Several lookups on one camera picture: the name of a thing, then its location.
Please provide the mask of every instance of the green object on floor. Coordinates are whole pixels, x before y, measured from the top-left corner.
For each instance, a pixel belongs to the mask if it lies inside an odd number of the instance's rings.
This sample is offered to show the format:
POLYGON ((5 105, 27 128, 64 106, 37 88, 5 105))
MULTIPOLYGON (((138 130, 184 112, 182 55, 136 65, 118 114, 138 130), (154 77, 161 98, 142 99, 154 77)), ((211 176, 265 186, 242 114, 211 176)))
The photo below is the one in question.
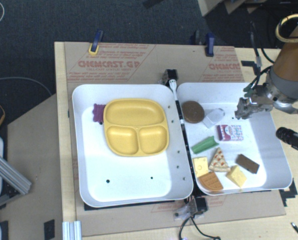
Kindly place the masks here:
POLYGON ((215 142, 214 136, 208 137, 205 140, 199 142, 198 144, 194 145, 192 147, 192 151, 195 154, 201 153, 205 150, 208 150, 210 148, 213 148, 215 146, 219 145, 219 143, 215 142))

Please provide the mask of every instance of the pizza slice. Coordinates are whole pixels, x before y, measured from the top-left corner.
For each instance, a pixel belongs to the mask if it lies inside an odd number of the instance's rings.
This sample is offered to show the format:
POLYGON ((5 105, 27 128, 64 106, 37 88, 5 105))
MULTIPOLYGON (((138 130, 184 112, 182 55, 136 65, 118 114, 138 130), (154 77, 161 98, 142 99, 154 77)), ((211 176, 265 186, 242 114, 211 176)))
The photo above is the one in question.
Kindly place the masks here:
POLYGON ((228 166, 221 148, 218 147, 215 155, 209 165, 209 169, 214 172, 229 172, 230 167, 228 166))

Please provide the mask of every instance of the blue clamp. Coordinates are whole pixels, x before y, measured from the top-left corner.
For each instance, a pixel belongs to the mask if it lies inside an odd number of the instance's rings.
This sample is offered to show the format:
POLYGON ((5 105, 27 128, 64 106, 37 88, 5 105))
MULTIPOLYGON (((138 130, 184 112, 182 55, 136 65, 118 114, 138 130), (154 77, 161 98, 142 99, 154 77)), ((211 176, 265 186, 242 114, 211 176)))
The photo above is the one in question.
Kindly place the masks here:
POLYGON ((98 53, 98 50, 99 50, 98 44, 99 44, 99 42, 102 41, 102 37, 103 37, 103 30, 97 29, 94 41, 90 45, 90 48, 89 48, 89 54, 91 56, 95 56, 98 53))
POLYGON ((213 46, 214 46, 214 35, 213 33, 208 33, 205 35, 205 43, 206 43, 206 48, 205 48, 205 55, 207 57, 213 57, 213 46))

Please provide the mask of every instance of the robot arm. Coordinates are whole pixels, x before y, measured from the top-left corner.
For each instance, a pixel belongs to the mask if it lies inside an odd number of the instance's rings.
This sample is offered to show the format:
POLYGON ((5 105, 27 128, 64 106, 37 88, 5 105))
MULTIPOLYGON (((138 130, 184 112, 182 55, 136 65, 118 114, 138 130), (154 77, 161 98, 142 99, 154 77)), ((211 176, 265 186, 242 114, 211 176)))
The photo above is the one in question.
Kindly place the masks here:
MULTIPOLYGON (((290 37, 280 35, 280 27, 289 19, 298 18, 298 14, 284 18, 276 28, 276 36, 285 42, 274 64, 258 74, 256 79, 244 89, 247 94, 240 98, 235 116, 247 119, 259 111, 271 111, 276 108, 287 114, 298 114, 298 108, 292 105, 298 101, 298 26, 290 37), (265 83, 258 85, 261 74, 267 73, 265 83)), ((279 128, 276 136, 298 150, 298 133, 279 128)))

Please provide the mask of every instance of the yellow plate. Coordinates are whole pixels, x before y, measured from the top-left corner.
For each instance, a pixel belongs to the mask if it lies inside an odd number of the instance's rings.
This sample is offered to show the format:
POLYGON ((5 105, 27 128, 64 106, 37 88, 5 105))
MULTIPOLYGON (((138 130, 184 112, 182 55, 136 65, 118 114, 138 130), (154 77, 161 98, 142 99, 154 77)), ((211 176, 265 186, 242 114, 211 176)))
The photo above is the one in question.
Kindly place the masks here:
POLYGON ((115 99, 105 106, 103 119, 107 144, 120 156, 157 155, 169 145, 164 110, 153 100, 115 99))

